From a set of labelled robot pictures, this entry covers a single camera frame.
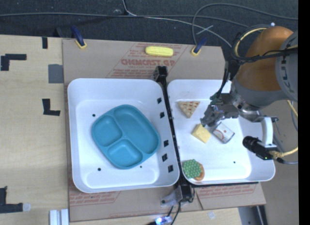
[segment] yellow object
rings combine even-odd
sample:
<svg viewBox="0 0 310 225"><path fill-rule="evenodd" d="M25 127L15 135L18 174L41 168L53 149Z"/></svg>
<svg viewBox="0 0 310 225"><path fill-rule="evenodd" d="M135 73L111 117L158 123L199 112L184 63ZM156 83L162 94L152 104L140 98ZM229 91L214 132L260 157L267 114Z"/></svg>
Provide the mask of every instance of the yellow object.
<svg viewBox="0 0 310 225"><path fill-rule="evenodd" d="M190 52L191 55L193 55L193 56L197 56L197 55L200 53L200 51L201 51L201 49L199 49L198 52L195 53L195 52L194 52L195 48L196 48L196 47L193 47L192 51Z"/></svg>
<svg viewBox="0 0 310 225"><path fill-rule="evenodd" d="M77 44L77 46L78 46L80 49L84 49L84 48L87 47L87 44L86 44L85 41L84 41L84 45L83 45L83 46L81 46L80 43L79 43L77 40L76 40L76 44Z"/></svg>
<svg viewBox="0 0 310 225"><path fill-rule="evenodd" d="M148 46L145 48L145 53L154 56L171 57L173 49L169 47Z"/></svg>
<svg viewBox="0 0 310 225"><path fill-rule="evenodd" d="M195 127L194 131L192 132L192 135L204 143L207 143L207 141L211 137L210 132L206 128L204 128L201 124L198 124Z"/></svg>

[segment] toy pizza slice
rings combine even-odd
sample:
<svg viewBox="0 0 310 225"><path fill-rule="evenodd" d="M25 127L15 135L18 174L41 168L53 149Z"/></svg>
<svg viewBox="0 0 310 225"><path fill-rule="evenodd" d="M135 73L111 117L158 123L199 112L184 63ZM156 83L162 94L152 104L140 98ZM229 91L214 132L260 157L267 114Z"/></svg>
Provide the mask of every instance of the toy pizza slice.
<svg viewBox="0 0 310 225"><path fill-rule="evenodd" d="M200 104L199 101L187 101L187 102L183 102L183 101L179 101L178 102L180 109L182 110L182 112L188 117L190 118L192 116L192 114L195 112L197 106Z"/></svg>

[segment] white tray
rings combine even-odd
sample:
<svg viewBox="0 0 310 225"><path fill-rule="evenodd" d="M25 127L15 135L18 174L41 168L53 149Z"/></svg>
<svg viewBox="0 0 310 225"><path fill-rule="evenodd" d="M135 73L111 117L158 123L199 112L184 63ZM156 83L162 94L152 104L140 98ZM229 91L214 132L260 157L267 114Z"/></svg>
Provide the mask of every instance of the white tray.
<svg viewBox="0 0 310 225"><path fill-rule="evenodd" d="M161 138L158 151L131 169L113 166L98 149L91 134L97 118L123 104L139 109ZM68 86L68 106L73 181L82 192L143 189L176 183L180 171L158 83L152 80L77 79Z"/></svg>
<svg viewBox="0 0 310 225"><path fill-rule="evenodd" d="M180 161L195 159L205 169L202 181L193 178L188 181L196 185L206 185L270 180L275 174L273 160L264 161L242 145L242 140L247 135L262 138L260 123L251 123L242 117L223 120L222 123L235 132L226 144L213 134L206 144L191 135L195 126L200 123L200 118L204 116L210 96L218 91L220 86L221 80L173 80L168 85ZM228 93L229 90L230 82L226 83L223 93ZM191 100L201 103L192 117L187 118L177 102Z"/></svg>

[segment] cardboard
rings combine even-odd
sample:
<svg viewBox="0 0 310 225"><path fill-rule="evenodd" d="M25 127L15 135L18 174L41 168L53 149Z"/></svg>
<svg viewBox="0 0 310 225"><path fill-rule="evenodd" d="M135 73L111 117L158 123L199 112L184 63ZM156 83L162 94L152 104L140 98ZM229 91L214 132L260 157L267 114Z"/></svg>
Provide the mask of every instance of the cardboard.
<svg viewBox="0 0 310 225"><path fill-rule="evenodd" d="M222 79L225 64L222 50L220 47L203 47L198 56L193 56L190 54L193 45L98 40L86 40L86 43L87 47L80 49L74 39L62 40L70 221L166 214L170 207L161 207L160 198L170 194L173 186L96 194L82 193L74 186L68 84L77 78L152 79L159 65L168 69L167 82L174 79ZM174 55L169 58L147 55L144 52L146 46L171 47ZM200 187L195 191L193 203L183 205L181 212L265 204L260 183Z"/></svg>

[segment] blue clamp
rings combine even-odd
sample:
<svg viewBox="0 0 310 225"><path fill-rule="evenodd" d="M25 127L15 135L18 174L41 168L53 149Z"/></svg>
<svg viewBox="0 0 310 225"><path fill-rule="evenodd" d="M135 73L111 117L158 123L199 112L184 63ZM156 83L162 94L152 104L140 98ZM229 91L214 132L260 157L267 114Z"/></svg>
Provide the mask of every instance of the blue clamp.
<svg viewBox="0 0 310 225"><path fill-rule="evenodd" d="M190 53L191 53L193 56L197 56L197 55L200 53L201 48L202 48L202 46L204 46L204 44L206 43L206 41L207 41L207 38L204 37L204 38L197 44L197 46L195 46L195 47L192 49L192 51L191 51Z"/></svg>
<svg viewBox="0 0 310 225"><path fill-rule="evenodd" d="M70 27L70 30L71 32L73 33L74 37L76 38L76 44L78 45L78 47L80 49L83 49L83 48L86 48L87 47L87 44L86 42L84 41L80 31L77 29L76 26L72 25Z"/></svg>

